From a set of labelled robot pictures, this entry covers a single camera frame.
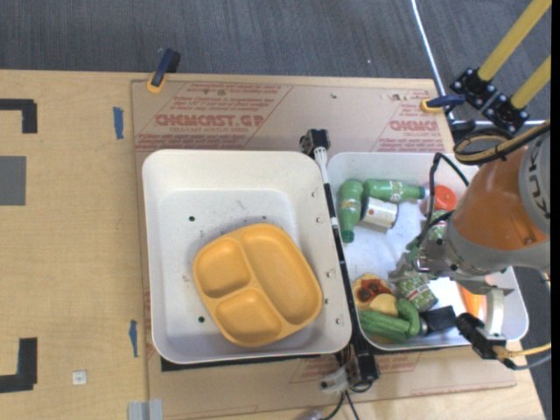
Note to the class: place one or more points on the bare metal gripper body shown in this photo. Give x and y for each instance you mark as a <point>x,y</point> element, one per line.
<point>437,254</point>

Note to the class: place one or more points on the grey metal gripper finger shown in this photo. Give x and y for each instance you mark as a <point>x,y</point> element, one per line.
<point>422,268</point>
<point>399,268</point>

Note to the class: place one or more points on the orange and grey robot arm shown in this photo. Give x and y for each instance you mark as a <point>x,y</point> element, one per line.
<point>494,208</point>

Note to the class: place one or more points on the green and white can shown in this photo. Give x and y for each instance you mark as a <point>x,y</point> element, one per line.
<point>437,230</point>
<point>417,293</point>

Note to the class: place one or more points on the white plastic tray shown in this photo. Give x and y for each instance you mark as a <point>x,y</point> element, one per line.
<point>175,256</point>
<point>376,252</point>

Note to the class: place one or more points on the pizza slice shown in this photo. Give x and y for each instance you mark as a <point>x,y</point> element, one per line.
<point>369,289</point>

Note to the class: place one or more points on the yellow toy bread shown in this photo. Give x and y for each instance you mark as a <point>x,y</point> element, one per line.
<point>385,305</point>

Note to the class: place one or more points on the black rectangular block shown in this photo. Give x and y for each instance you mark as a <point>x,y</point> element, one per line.
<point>439,318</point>

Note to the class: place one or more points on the orange round bottle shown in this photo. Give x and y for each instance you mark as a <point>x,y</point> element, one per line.
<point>444,197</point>

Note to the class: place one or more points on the green ribbed bottle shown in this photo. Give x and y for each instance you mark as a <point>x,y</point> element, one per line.
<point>385,326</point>

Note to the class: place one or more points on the white can orange dot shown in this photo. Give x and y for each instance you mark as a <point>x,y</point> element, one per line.
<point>378,212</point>

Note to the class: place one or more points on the thin black and white rod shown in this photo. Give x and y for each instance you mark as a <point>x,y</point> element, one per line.
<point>334,230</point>

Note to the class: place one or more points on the green plastic bottle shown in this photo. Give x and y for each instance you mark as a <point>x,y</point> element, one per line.
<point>350,206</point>
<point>389,189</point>

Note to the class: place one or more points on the orange divided plate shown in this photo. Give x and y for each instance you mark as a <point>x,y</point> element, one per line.
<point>258,282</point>

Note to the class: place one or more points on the brown cardboard board red print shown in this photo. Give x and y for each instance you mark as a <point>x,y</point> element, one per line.
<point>271,112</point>

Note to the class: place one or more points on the black cylinder on white bracket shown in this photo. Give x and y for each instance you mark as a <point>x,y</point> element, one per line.
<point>479,333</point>

